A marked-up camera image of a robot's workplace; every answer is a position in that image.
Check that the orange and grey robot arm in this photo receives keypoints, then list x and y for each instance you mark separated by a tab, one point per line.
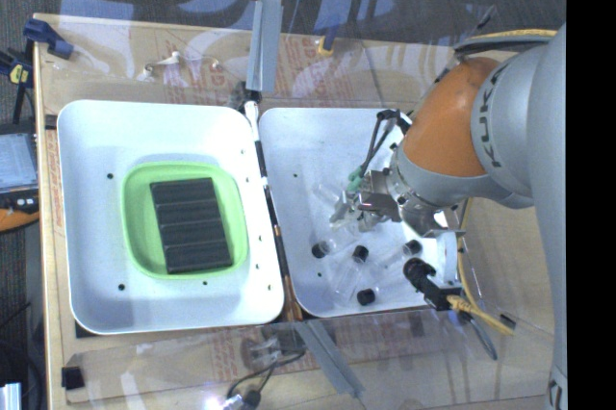
447	134

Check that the clear plastic bottle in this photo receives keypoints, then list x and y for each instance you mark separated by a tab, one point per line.
325	194

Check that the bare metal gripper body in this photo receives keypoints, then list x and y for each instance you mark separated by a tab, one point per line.
380	198

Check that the black cylinder on white bracket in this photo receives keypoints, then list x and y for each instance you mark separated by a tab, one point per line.
435	290

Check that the brown cardboard board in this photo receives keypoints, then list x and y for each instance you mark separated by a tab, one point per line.
115	61

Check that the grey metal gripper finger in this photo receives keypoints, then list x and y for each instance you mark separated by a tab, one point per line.
342	207
370	221

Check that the black ribbed rectangular block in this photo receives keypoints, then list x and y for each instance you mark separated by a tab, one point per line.
192	225

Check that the clear bottle with black cap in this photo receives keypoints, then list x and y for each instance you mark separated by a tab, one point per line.
411	248
366	297
353	271
319	250

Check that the green plate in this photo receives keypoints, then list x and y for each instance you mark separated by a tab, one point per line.
137	225

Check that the white plastic tray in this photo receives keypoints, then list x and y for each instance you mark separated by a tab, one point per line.
96	215
303	148

